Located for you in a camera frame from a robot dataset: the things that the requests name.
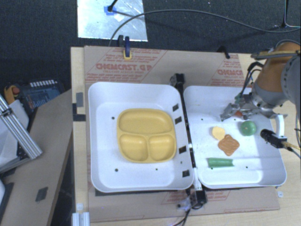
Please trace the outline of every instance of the metal plate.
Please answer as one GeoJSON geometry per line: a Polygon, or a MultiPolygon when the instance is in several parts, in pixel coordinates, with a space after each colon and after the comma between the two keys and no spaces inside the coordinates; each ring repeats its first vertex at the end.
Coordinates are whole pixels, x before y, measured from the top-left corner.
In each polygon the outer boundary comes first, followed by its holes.
{"type": "MultiPolygon", "coordinates": [[[[114,31],[130,17],[115,13],[106,13],[105,7],[114,0],[78,0],[78,37],[110,39],[114,31]]],[[[114,10],[131,16],[143,13],[142,0],[118,0],[114,10]]],[[[147,41],[144,16],[124,25],[114,39],[122,34],[131,41],[147,41]]]]}

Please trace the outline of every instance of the brown cookie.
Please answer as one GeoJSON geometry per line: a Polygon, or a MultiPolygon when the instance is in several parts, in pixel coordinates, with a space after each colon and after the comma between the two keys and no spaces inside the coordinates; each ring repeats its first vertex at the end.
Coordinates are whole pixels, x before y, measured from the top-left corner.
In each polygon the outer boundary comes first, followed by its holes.
{"type": "Polygon", "coordinates": [[[218,147],[225,152],[227,156],[231,156],[237,148],[239,148],[239,142],[232,138],[230,135],[225,135],[224,139],[218,143],[218,147]]]}

